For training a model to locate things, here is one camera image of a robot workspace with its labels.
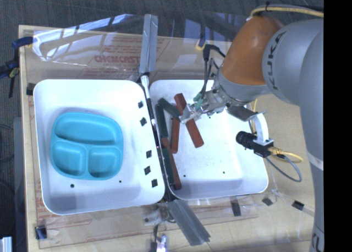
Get white plastic tray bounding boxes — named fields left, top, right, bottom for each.
left=32, top=78, right=166, bottom=216
left=148, top=79, right=270, bottom=201

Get thin black and white rod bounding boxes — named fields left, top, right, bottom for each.
left=140, top=74, right=172, bottom=201

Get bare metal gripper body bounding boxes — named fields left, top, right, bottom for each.
left=191, top=88, right=232, bottom=117

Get blue divided plate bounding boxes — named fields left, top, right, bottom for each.
left=49, top=111, right=124, bottom=181

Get black cylinder on white bracket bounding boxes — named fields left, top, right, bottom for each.
left=226, top=105, right=275, bottom=159

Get brown wooden stick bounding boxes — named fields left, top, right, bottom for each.
left=160, top=136, right=183, bottom=191
left=170, top=104, right=182, bottom=155
left=174, top=92, right=205, bottom=149

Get dark green wooden stick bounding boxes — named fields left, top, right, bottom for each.
left=161, top=147, right=176, bottom=187
left=155, top=104, right=169, bottom=139
left=157, top=97, right=183, bottom=123

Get brown cardboard board red print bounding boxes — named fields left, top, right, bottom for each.
left=23, top=29, right=316, bottom=249

